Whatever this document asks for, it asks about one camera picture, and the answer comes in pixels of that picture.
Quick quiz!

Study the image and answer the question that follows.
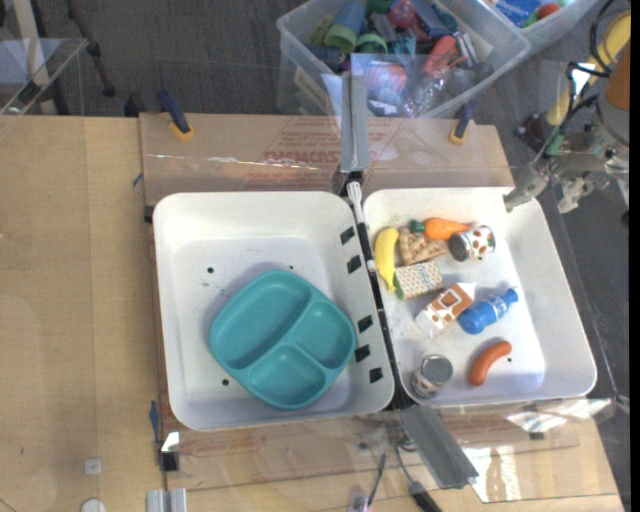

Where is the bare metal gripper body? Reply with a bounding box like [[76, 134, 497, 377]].
[[547, 124, 631, 182]]

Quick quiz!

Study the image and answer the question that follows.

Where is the white can with strawberry print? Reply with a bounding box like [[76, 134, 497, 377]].
[[447, 224, 497, 263]]

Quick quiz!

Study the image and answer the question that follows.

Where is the orange carrot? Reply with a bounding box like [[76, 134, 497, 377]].
[[409, 217, 474, 242]]

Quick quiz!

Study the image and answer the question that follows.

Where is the white plastic tray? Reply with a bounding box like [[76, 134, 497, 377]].
[[360, 186, 599, 409], [151, 191, 396, 432]]

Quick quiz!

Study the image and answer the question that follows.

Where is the tan pizza slice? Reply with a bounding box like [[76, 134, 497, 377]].
[[398, 227, 450, 267]]

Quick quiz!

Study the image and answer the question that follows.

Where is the blue bottle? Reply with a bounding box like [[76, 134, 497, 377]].
[[457, 287, 520, 336]]

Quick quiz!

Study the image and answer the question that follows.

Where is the beige patterned packet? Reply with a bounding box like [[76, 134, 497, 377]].
[[394, 259, 446, 300]]

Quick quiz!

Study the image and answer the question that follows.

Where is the white and orange carton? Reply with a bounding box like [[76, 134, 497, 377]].
[[413, 281, 478, 340]]

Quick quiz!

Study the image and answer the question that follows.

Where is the small clear plastic storage bin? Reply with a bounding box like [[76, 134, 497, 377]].
[[482, 0, 601, 51]]

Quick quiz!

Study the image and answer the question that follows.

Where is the yellow banana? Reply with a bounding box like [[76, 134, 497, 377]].
[[373, 226, 406, 301]]

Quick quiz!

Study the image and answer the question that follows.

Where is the thin black and white rod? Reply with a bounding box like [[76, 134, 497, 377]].
[[346, 180, 402, 407]]

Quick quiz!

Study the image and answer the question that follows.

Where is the orange sausage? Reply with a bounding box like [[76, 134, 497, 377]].
[[468, 340, 513, 387]]

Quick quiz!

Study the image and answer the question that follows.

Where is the small can with red print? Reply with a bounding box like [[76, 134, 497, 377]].
[[410, 353, 455, 400]]

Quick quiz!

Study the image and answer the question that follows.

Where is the large clear plastic storage bin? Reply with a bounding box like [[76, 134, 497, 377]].
[[276, 0, 532, 119]]

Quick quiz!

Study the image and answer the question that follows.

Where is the brown cardboard board red print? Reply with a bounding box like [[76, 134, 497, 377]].
[[138, 111, 584, 494]]

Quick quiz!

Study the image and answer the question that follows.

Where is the teal divided plate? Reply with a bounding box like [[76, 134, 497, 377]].
[[208, 269, 357, 412]]

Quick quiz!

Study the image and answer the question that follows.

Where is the black cylinder on white bracket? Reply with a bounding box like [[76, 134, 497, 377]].
[[513, 63, 597, 147]]

